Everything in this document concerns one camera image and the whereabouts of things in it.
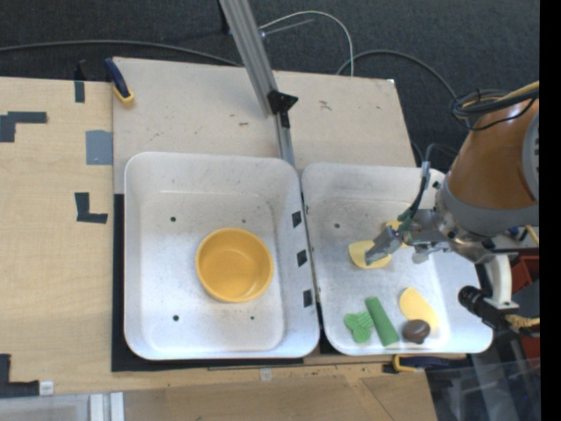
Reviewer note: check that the black cylinder on white bracket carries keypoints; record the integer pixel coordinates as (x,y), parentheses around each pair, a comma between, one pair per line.
(499,279)

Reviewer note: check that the white plastic tray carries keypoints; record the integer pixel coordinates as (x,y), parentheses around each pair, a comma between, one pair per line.
(346,287)
(175,257)

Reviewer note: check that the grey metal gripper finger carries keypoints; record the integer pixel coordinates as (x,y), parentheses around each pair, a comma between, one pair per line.
(380,246)
(421,256)

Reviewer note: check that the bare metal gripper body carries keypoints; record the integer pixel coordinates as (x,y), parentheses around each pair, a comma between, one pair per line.
(438,230)

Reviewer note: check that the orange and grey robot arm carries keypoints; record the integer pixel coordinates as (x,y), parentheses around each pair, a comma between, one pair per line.
(491,169)

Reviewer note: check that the green leaf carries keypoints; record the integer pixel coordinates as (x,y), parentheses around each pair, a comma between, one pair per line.
(358,325)

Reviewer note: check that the brown round mushroom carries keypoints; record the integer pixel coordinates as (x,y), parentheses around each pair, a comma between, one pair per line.
(415,330)

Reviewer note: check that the yellow bowl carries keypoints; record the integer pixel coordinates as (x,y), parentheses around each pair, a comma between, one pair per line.
(234,266)

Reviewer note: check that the green stick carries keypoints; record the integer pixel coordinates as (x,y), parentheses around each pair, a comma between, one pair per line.
(382,323)

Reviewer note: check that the yellow flat slice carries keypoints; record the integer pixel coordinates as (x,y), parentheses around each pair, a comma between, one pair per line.
(416,305)
(358,254)

